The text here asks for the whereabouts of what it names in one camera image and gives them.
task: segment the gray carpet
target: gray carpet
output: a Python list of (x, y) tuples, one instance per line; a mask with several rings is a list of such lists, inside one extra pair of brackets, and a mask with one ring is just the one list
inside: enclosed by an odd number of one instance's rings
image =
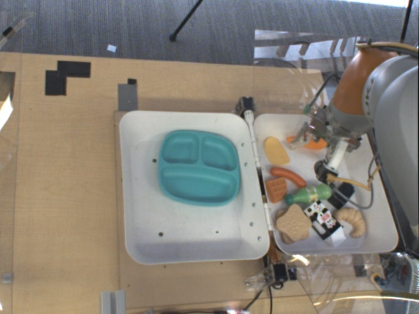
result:
[[(35, 13), (3, 50), (251, 65), (256, 29), (398, 41), (405, 15), (404, 8), (332, 0), (205, 0), (171, 43), (195, 1), (0, 0), (2, 30), (20, 13)], [(415, 0), (406, 43), (417, 40)]]

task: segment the croissant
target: croissant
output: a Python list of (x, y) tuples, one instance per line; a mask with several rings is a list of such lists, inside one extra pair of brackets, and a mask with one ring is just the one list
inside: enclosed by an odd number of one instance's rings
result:
[(335, 213), (335, 219), (338, 222), (346, 221), (354, 227), (350, 233), (353, 238), (359, 238), (365, 233), (365, 220), (362, 217), (361, 212), (355, 208), (339, 209)]

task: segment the orange waffle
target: orange waffle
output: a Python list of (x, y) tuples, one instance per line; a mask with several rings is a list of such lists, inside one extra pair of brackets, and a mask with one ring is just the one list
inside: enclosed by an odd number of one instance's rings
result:
[(283, 197), (287, 194), (287, 183), (284, 177), (275, 178), (269, 181), (265, 181), (266, 193), (270, 202), (280, 202)]

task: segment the yellow potato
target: yellow potato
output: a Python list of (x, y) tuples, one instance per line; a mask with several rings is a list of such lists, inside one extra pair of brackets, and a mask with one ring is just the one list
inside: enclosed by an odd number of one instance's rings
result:
[(264, 141), (264, 152), (271, 164), (282, 166), (289, 163), (289, 157), (282, 144), (275, 137)]

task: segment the table surface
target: table surface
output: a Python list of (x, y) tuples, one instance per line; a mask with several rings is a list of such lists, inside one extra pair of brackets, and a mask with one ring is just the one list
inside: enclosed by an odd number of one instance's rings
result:
[[(11, 53), (0, 58), (0, 71), (16, 73), (19, 99), (18, 115), (2, 131), (18, 138), (17, 161), (10, 163), (15, 168), (8, 172), (16, 175), (2, 177), (10, 192), (1, 193), (14, 196), (0, 218), (1, 245), (13, 249), (2, 268), (12, 266), (14, 274), (12, 300), (3, 297), (3, 306), (17, 314), (99, 313), (101, 291), (118, 289), (126, 291), (129, 313), (240, 307), (252, 299), (243, 280), (260, 271), (259, 260), (142, 266), (124, 250), (115, 161), (118, 85), (137, 79), (144, 110), (231, 112), (240, 97), (253, 96), (260, 110), (291, 113), (321, 84), (318, 71)], [(46, 96), (45, 71), (56, 70), (58, 60), (88, 61), (91, 76), (67, 78), (66, 96)], [(355, 282), (353, 269), (345, 276)], [(339, 292), (354, 291), (351, 285)], [(317, 313), (306, 289), (294, 281), (274, 291), (275, 313)], [(1, 285), (0, 296), (9, 291)], [(254, 313), (268, 312), (267, 298), (264, 292)]]

